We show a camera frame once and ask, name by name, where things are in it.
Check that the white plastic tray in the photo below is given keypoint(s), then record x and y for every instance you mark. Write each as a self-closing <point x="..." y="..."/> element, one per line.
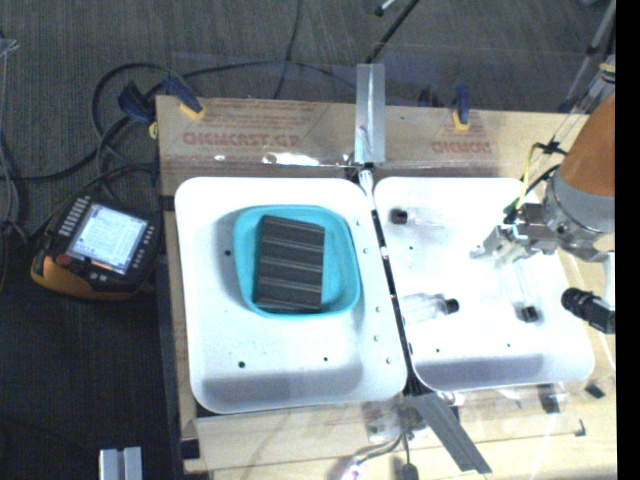
<point x="475" y="353"/>
<point x="280" y="363"/>

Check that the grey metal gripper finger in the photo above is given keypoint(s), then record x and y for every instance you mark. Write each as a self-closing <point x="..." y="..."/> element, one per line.
<point x="492" y="254"/>
<point x="499" y="235"/>

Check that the brown cardboard board red print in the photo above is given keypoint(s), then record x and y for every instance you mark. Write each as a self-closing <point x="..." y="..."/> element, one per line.
<point x="240" y="143"/>

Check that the black cylinder on white bracket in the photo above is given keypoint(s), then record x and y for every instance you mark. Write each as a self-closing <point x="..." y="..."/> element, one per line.
<point x="587" y="308"/>

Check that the dark grey ribbed block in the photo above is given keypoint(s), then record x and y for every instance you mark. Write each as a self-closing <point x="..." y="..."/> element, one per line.
<point x="290" y="263"/>

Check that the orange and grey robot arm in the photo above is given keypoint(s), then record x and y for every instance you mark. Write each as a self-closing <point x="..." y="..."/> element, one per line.
<point x="590" y="153"/>

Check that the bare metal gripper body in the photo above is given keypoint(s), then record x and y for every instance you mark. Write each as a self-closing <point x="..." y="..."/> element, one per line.
<point x="537" y="228"/>

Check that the clear bottle with black cap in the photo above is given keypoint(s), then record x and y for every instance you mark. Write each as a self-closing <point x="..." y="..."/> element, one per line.
<point x="399" y="216"/>
<point x="430" y="307"/>
<point x="527" y="313"/>

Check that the blue plate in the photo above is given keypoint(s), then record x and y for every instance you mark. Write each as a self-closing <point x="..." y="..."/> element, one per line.
<point x="340" y="273"/>

